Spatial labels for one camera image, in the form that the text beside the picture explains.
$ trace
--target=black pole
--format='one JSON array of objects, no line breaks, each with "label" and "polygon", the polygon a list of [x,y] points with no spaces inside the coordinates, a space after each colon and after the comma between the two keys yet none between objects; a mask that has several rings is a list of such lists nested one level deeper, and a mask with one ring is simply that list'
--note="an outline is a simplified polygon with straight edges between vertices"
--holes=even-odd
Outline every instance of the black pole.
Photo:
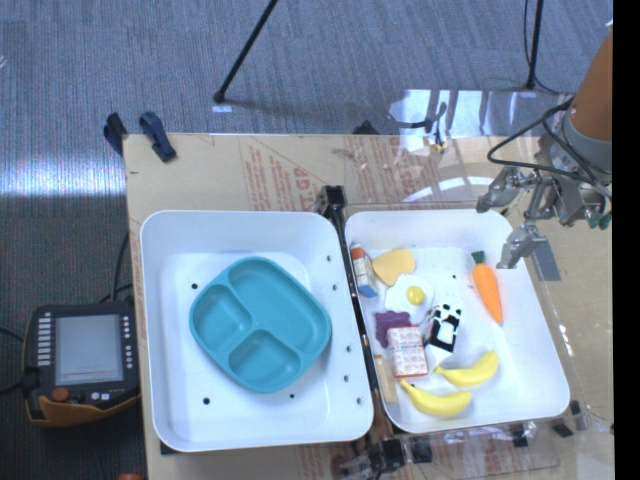
[{"label": "black pole", "polygon": [[536,21],[533,27],[533,46],[531,48],[531,62],[529,63],[529,78],[525,84],[527,89],[533,89],[536,79],[536,59],[538,57],[538,40],[540,39],[540,23],[542,22],[542,6],[544,0],[538,0],[536,5]]},{"label": "black pole", "polygon": [[233,77],[236,76],[236,73],[237,73],[238,69],[240,69],[240,66],[242,65],[242,62],[244,61],[244,58],[249,53],[249,50],[251,50],[251,46],[253,46],[253,42],[257,39],[258,34],[260,34],[260,31],[262,30],[262,27],[267,22],[267,19],[269,18],[269,15],[271,14],[271,11],[273,11],[273,8],[276,6],[277,3],[278,3],[278,0],[270,0],[269,1],[269,4],[267,5],[267,8],[262,13],[262,16],[260,17],[260,20],[258,21],[258,23],[256,24],[255,28],[253,29],[253,32],[251,33],[251,36],[249,37],[247,43],[244,45],[244,48],[240,52],[240,55],[238,55],[238,58],[236,59],[236,62],[233,64],[233,67],[231,68],[231,71],[227,75],[227,78],[222,83],[222,86],[220,86],[220,89],[218,89],[218,91],[213,95],[213,101],[215,101],[216,103],[222,103],[224,101],[224,93],[227,91],[227,88],[231,84],[231,81],[233,80]]}]

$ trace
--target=toy carrot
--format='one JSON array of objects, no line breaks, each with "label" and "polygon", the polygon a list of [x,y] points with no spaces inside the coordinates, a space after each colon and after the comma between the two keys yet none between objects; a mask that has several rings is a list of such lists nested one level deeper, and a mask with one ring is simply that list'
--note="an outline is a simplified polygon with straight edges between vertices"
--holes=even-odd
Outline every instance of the toy carrot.
[{"label": "toy carrot", "polygon": [[491,316],[502,323],[502,304],[500,303],[500,292],[498,290],[498,279],[493,269],[484,262],[484,251],[472,252],[474,261],[473,280],[476,283],[478,293]]}]

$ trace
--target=teal plate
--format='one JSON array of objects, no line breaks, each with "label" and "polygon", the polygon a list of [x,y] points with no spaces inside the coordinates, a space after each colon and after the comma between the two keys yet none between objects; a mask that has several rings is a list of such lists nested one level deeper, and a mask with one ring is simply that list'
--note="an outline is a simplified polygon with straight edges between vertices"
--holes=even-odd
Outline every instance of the teal plate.
[{"label": "teal plate", "polygon": [[316,298],[282,267],[252,256],[222,271],[189,312],[191,334],[240,385],[272,393],[296,380],[331,337]]}]

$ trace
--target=gray carpet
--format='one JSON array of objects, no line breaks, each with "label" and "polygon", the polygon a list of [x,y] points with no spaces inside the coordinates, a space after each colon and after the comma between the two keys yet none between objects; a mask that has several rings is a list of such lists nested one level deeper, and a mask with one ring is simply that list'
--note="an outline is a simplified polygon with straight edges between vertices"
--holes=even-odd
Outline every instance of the gray carpet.
[{"label": "gray carpet", "polygon": [[[350,133],[369,120],[394,134],[387,111],[407,89],[516,91],[530,72],[536,0],[526,47],[525,0],[280,0],[214,112],[268,1],[0,0],[0,325],[24,333],[40,305],[108,294],[126,231],[123,162],[102,136],[112,112],[135,133],[152,110],[168,132]],[[612,17],[613,0],[544,0],[534,90],[576,92]],[[20,354],[0,334],[0,386]],[[0,478],[125,471],[145,472],[140,407],[45,430],[19,391],[0,397]]]}]

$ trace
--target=banana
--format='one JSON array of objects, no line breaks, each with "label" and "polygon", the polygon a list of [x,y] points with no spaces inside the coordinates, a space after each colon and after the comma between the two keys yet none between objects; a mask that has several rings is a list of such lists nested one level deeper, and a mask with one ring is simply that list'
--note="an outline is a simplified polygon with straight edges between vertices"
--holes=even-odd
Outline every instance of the banana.
[{"label": "banana", "polygon": [[401,379],[400,385],[409,393],[416,409],[434,416],[453,416],[466,409],[471,402],[470,391],[438,396],[409,384],[406,379]]},{"label": "banana", "polygon": [[438,365],[433,369],[434,373],[443,375],[451,384],[458,387],[475,386],[489,380],[498,369],[498,354],[495,350],[489,350],[469,368],[446,369]]}]

